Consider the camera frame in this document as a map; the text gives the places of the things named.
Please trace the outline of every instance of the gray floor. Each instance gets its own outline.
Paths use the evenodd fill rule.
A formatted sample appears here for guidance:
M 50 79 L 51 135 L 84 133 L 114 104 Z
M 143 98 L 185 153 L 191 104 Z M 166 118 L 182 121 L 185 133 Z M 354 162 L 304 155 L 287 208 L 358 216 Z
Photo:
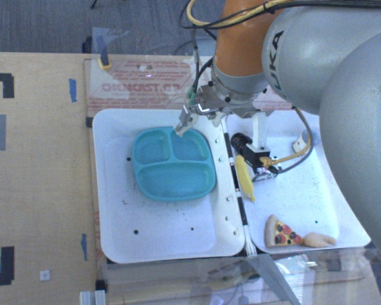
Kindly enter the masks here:
M 111 53 L 175 54 L 191 48 L 178 25 L 186 0 L 0 0 L 0 51 L 80 53 L 93 31 L 112 29 Z M 202 0 L 203 20 L 220 15 L 223 0 Z M 197 34 L 207 38 L 204 32 Z

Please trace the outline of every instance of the white tray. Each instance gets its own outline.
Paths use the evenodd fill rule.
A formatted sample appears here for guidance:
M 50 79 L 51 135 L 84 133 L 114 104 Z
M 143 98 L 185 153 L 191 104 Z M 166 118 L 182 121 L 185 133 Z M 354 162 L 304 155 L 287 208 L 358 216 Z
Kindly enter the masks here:
M 313 231 L 336 238 L 337 245 L 330 248 L 365 246 L 370 242 L 370 237 L 340 192 L 325 158 L 319 117 L 304 114 L 314 132 L 312 154 L 290 171 L 254 183 L 256 201 L 244 201 L 251 238 L 259 249 L 270 254 L 315 250 L 303 246 L 267 248 L 264 241 L 265 222 L 274 214 L 302 237 Z M 252 137 L 251 119 L 232 115 L 226 123 L 230 137 L 237 132 Z M 267 117 L 267 146 L 271 149 L 271 156 L 282 158 L 292 154 L 292 143 L 304 129 L 296 112 L 273 112 Z M 296 160 L 283 163 L 283 168 Z
M 205 117 L 194 127 L 207 139 L 217 172 L 211 193 L 177 203 L 154 201 L 136 186 L 132 143 L 141 131 L 175 126 L 180 111 L 106 109 L 93 120 L 100 242 L 117 263 L 224 257 L 244 247 L 244 231 L 222 127 Z

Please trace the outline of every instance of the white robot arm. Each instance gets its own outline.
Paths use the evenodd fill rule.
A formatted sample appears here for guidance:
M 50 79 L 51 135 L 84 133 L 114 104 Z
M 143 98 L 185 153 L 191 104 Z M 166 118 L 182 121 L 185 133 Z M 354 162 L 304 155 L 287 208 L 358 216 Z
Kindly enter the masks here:
M 177 133 L 198 115 L 215 125 L 226 114 L 252 117 L 270 84 L 319 115 L 331 171 L 381 251 L 381 0 L 226 0 L 213 25 L 191 8 L 197 27 L 219 30 L 211 81 L 190 94 Z

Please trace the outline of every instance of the toy pizza slice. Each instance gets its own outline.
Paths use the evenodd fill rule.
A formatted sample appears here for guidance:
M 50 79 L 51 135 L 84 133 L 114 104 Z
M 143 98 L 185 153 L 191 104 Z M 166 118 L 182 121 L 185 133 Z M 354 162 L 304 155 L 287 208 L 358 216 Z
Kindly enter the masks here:
M 275 215 L 269 216 L 265 223 L 265 244 L 267 247 L 287 247 L 300 245 L 303 239 L 290 226 L 281 222 Z

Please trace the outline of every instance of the teal plate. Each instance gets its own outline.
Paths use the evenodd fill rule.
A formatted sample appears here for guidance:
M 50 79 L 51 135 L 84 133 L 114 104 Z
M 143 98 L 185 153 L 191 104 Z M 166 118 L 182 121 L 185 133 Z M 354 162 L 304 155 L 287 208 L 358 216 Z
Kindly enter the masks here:
M 142 131 L 133 143 L 133 166 L 138 187 L 153 200 L 201 198 L 216 184 L 209 145 L 193 129 L 182 137 L 172 127 Z

